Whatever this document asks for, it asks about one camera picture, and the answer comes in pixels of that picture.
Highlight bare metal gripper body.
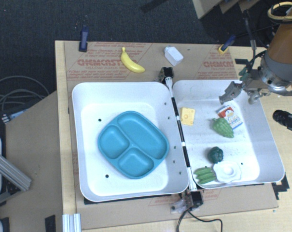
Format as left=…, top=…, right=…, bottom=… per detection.
left=241, top=67, right=292, bottom=94

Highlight white and orange carton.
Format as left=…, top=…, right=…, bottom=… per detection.
left=216, top=105, right=243, bottom=131

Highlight green grapes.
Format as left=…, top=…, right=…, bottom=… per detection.
left=212, top=117, right=235, bottom=139

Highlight yellow cheese slice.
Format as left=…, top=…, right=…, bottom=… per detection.
left=179, top=106, right=196, bottom=127

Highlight white plastic tray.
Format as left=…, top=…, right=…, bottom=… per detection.
left=171, top=79, right=286, bottom=190
left=71, top=81, right=191, bottom=203

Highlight thin black and white rod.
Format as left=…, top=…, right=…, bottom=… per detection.
left=165, top=77, right=198, bottom=191

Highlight dark green broccoli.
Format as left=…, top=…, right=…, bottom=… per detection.
left=207, top=146, right=224, bottom=164

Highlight white plastic bottle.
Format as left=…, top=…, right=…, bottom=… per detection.
left=164, top=45, right=184, bottom=67

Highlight white fried egg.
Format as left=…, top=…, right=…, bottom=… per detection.
left=213, top=161, right=242, bottom=184

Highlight green pea pods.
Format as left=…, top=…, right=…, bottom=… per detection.
left=193, top=166, right=217, bottom=185

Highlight blue divided plate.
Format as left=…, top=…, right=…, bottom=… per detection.
left=97, top=110, right=170, bottom=180

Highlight yellow banana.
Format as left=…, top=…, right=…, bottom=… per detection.
left=120, top=46, right=146, bottom=74

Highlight brown cardboard board, red print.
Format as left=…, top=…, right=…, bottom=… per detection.
left=63, top=41, right=279, bottom=231

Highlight black block with thin wires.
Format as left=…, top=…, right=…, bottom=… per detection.
left=157, top=67, right=175, bottom=82
left=170, top=190, right=205, bottom=214

